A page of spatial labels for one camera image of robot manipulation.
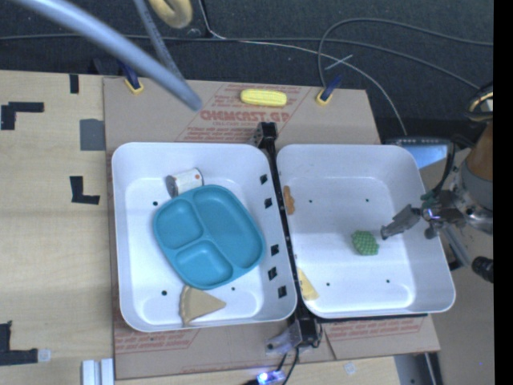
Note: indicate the yellow corn cob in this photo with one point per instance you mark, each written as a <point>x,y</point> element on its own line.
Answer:
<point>263,97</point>

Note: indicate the blue divided plate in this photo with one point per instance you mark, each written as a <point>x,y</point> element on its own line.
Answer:
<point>216,223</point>

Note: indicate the yellow cheese wedge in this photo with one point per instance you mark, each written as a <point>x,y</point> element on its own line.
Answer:
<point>308,289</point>

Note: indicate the orange biscuit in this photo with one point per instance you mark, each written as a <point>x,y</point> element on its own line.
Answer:
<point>288,199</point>

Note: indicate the white can with orange dots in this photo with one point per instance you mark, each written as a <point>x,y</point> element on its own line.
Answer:
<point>187,179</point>

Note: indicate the brown cardboard board red print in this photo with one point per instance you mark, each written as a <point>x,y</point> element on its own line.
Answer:
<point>160,110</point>

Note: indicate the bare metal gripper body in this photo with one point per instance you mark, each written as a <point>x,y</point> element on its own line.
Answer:
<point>449,215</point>

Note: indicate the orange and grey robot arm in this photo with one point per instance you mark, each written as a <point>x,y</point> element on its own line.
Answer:
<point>483,155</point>

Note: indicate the tan pizza slice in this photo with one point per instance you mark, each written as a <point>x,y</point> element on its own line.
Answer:
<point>200,304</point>

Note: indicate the black cylinder on white bracket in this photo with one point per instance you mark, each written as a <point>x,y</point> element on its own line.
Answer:
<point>483,269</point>

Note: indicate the white plastic tray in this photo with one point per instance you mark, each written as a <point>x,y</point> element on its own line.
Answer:
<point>340,287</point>
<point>136,255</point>

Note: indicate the dull grey metal gripper finger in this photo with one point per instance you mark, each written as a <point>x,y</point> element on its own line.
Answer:
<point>401,222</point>

